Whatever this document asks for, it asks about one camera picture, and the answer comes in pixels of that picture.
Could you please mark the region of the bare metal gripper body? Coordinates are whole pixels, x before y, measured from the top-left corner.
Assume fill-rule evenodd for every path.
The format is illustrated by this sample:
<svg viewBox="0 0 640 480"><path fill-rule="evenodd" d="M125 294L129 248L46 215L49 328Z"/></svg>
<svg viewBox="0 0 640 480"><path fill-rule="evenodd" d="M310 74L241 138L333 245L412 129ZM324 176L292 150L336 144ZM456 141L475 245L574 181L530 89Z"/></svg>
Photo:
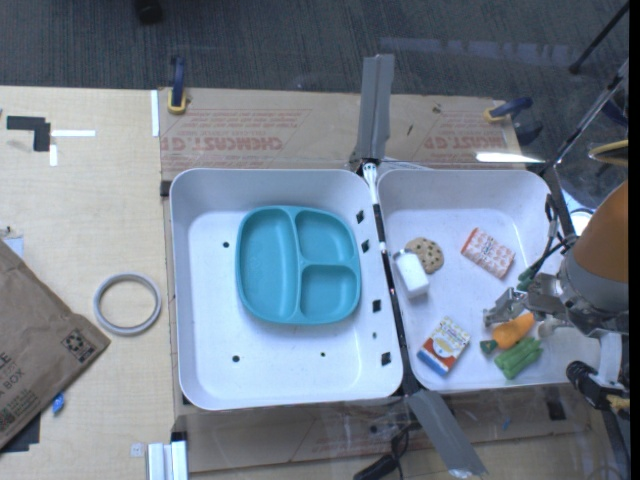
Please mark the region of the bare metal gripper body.
<svg viewBox="0 0 640 480"><path fill-rule="evenodd" d="M538 274L529 285L524 306L548 328L599 328L595 307L562 277Z"/></svg>

